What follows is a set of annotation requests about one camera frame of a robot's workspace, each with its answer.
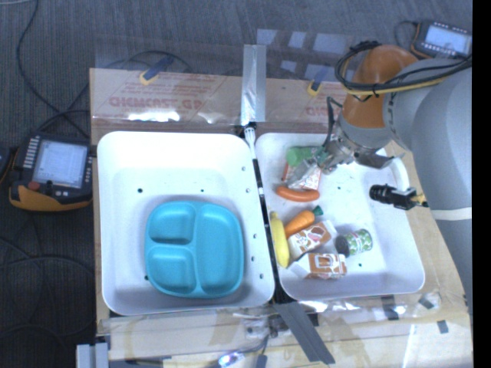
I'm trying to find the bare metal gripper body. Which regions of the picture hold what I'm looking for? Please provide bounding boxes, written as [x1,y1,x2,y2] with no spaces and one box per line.
[324,134,361,170]

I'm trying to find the orange sausage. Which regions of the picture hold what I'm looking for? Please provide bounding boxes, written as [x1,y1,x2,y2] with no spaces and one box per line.
[275,184,321,203]

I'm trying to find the thin black and white rod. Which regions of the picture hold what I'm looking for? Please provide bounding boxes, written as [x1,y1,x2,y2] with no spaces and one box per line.
[243,126,282,302]

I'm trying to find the orange carrot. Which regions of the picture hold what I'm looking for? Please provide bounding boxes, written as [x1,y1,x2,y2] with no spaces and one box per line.
[283,205,325,239]

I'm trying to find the white plastic tray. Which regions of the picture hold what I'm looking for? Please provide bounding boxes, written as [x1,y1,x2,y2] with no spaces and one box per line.
[96,130,276,317]
[254,132,426,302]

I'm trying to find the yellow banana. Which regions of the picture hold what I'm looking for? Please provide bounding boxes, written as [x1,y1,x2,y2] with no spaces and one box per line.
[269,211,291,269]

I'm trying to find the green can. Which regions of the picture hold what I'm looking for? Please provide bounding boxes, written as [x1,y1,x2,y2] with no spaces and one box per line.
[334,228,374,258]

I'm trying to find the blue divided plate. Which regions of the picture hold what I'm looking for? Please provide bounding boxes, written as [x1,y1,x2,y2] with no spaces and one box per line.
[143,200,246,299]

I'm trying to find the brown cardboard board, red print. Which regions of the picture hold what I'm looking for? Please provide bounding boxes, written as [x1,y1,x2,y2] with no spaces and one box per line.
[88,67,471,347]

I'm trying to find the black cylinder on white bracket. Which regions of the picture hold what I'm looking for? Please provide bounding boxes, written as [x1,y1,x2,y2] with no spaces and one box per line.
[369,147,419,211]

